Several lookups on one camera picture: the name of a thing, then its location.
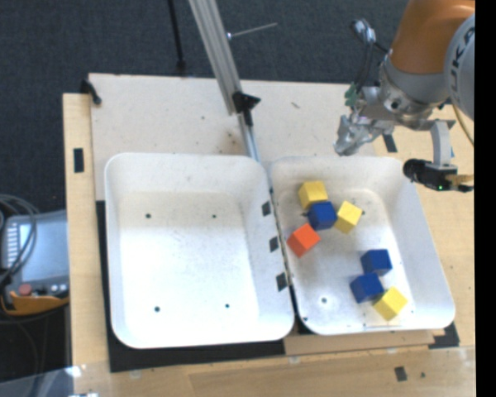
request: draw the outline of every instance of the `blue cube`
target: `blue cube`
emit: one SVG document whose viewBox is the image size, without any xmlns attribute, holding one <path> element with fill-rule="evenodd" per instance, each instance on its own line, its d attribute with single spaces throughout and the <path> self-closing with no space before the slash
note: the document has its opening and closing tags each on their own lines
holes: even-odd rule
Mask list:
<svg viewBox="0 0 496 397">
<path fill-rule="evenodd" d="M 336 222 L 336 211 L 331 202 L 314 203 L 307 213 L 308 223 L 314 231 L 329 229 Z"/>
<path fill-rule="evenodd" d="M 366 274 L 375 272 L 377 275 L 383 276 L 393 268 L 386 249 L 369 250 L 360 258 L 360 262 Z"/>
<path fill-rule="evenodd" d="M 351 282 L 351 291 L 355 296 L 356 303 L 364 303 L 379 297 L 384 292 L 377 274 L 364 274 Z"/>
</svg>

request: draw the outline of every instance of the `toy block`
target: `toy block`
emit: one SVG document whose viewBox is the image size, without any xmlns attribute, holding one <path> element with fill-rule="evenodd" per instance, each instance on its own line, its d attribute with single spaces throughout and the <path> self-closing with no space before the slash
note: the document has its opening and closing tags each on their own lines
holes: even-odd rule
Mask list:
<svg viewBox="0 0 496 397">
<path fill-rule="evenodd" d="M 360 258 L 360 262 L 366 274 L 375 272 L 378 276 L 384 276 L 393 269 L 386 249 L 369 250 Z"/>
<path fill-rule="evenodd" d="M 287 244 L 297 257 L 303 256 L 307 251 L 316 246 L 321 238 L 312 227 L 305 223 L 299 227 L 287 240 Z"/>
<path fill-rule="evenodd" d="M 336 211 L 331 202 L 314 203 L 307 213 L 308 223 L 314 231 L 329 229 L 336 222 Z"/>
<path fill-rule="evenodd" d="M 389 321 L 400 313 L 407 302 L 406 297 L 398 289 L 391 287 L 383 294 L 379 301 L 373 304 L 373 307 L 384 319 Z"/>
<path fill-rule="evenodd" d="M 356 303 L 364 303 L 378 298 L 384 292 L 384 287 L 379 276 L 373 272 L 355 278 L 351 282 L 351 291 L 355 296 Z"/>
<path fill-rule="evenodd" d="M 310 208 L 313 203 L 325 202 L 329 199 L 322 181 L 304 182 L 299 187 L 298 196 L 302 208 Z"/>
<path fill-rule="evenodd" d="M 335 228 L 338 228 L 344 233 L 348 233 L 356 227 L 356 224 L 362 216 L 362 209 L 357 208 L 354 204 L 344 201 L 336 214 L 337 220 L 334 223 Z"/>
</svg>

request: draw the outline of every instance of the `orange cube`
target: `orange cube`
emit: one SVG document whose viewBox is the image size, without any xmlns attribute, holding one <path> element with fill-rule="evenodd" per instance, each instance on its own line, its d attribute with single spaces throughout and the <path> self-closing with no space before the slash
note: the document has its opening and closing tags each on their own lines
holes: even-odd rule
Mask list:
<svg viewBox="0 0 496 397">
<path fill-rule="evenodd" d="M 320 240 L 321 238 L 317 232 L 308 223 L 305 223 L 305 225 L 292 233 L 287 240 L 287 244 L 297 257 L 301 257 L 316 246 Z"/>
</svg>

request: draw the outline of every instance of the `white tray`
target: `white tray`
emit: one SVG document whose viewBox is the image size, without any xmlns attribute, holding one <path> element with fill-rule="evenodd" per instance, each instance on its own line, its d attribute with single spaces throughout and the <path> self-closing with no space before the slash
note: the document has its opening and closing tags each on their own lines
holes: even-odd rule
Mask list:
<svg viewBox="0 0 496 397">
<path fill-rule="evenodd" d="M 126 153 L 105 170 L 112 327 L 129 347 L 278 340 L 293 326 L 261 165 Z"/>
<path fill-rule="evenodd" d="M 307 218 L 298 189 L 305 181 L 325 183 L 336 208 L 347 200 L 364 210 L 345 234 L 334 227 L 319 232 L 322 240 L 298 258 L 285 245 L 298 315 L 322 335 L 353 332 L 439 329 L 449 325 L 455 306 L 446 283 L 414 184 L 391 158 L 291 157 L 271 166 L 274 203 L 283 242 Z M 360 256 L 386 248 L 393 269 L 381 277 L 408 299 L 400 314 L 384 320 L 371 302 L 357 304 L 350 282 L 363 274 Z"/>
</svg>

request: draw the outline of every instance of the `black pole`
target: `black pole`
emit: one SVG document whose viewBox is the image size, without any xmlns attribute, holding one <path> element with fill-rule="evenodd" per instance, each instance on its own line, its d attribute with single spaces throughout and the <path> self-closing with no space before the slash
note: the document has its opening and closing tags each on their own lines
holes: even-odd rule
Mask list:
<svg viewBox="0 0 496 397">
<path fill-rule="evenodd" d="M 182 52 L 182 43 L 180 40 L 180 32 L 179 32 L 179 24 L 176 18 L 176 11 L 174 10 L 174 1 L 173 0 L 167 0 L 167 3 L 169 5 L 169 14 L 171 16 L 171 24 L 173 26 L 173 33 L 174 33 L 174 44 L 176 45 L 176 53 L 178 55 L 178 62 L 176 64 L 176 67 L 178 68 L 179 71 L 184 72 L 185 71 L 185 60 L 184 60 L 184 53 Z"/>
</svg>

